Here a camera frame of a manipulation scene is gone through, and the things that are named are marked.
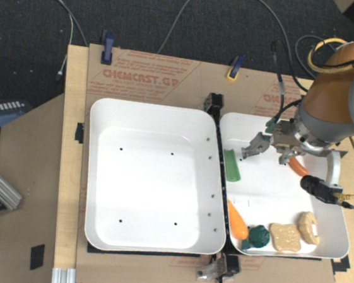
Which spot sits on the white plastic tray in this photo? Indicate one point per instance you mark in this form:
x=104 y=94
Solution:
x=153 y=179
x=272 y=193

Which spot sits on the brown cardboard board red print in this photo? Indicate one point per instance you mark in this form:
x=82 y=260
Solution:
x=158 y=78

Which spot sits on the thin black rod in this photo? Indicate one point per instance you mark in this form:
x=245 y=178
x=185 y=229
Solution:
x=222 y=174

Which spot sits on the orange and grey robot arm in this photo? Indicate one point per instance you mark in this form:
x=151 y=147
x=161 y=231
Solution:
x=332 y=92

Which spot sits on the orange sausage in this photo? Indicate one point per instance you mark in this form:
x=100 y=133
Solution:
x=298 y=166

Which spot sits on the beige croissant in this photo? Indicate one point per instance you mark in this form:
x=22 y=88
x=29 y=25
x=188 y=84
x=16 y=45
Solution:
x=308 y=227

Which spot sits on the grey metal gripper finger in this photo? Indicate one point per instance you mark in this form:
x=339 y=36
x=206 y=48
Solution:
x=255 y=146
x=285 y=157

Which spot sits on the beige bread slice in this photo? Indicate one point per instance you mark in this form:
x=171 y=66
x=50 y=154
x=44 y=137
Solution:
x=285 y=237

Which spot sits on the green celery stick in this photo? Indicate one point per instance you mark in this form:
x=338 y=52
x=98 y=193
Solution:
x=232 y=165

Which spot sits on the orange carrot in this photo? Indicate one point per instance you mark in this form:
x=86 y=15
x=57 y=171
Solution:
x=237 y=221

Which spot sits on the black cylinder on white bracket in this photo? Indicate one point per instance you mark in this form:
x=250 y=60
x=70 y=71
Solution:
x=319 y=185

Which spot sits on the green broccoli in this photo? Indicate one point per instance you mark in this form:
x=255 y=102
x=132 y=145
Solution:
x=258 y=237

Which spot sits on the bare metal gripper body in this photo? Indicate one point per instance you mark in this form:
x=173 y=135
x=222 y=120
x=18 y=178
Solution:
x=286 y=140

